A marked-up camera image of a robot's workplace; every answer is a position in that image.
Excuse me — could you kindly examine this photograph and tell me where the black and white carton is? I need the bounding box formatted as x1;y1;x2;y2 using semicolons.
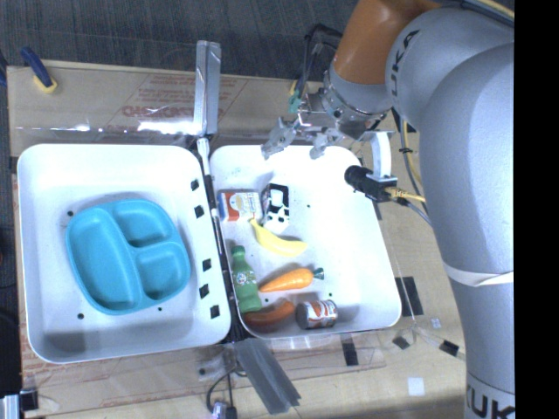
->
260;182;293;236

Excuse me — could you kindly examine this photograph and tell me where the yellow banana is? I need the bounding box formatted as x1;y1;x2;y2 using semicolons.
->
248;216;308;259

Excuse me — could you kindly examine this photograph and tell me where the blue divided plate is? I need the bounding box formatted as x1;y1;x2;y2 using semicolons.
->
65;198;193;316

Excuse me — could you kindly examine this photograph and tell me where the black cylinder on white bracket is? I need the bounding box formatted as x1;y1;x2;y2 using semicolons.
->
343;130;399;203

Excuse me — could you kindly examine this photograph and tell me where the brown cardboard board red print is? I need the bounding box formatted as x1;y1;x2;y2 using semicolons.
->
5;58;466;418

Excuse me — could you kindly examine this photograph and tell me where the orange and white carton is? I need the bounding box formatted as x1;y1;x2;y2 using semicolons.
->
216;189;263;223

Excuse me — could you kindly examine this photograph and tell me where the orange carrot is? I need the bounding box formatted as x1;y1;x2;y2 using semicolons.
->
258;266;326;294

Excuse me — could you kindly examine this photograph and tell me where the white plastic tray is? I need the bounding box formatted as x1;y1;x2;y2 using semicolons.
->
208;144;404;340
16;142;232;365

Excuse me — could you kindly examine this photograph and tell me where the orange and white can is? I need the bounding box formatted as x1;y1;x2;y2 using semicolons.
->
294;299;339;331

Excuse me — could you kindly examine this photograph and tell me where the red-brown sausage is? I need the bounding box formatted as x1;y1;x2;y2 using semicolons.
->
242;299;297;329

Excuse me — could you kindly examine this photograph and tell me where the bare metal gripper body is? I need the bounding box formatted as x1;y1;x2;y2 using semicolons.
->
295;88;387;142

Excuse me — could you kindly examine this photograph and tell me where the green bottle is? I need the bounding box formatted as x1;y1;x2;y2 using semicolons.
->
229;244;264;315

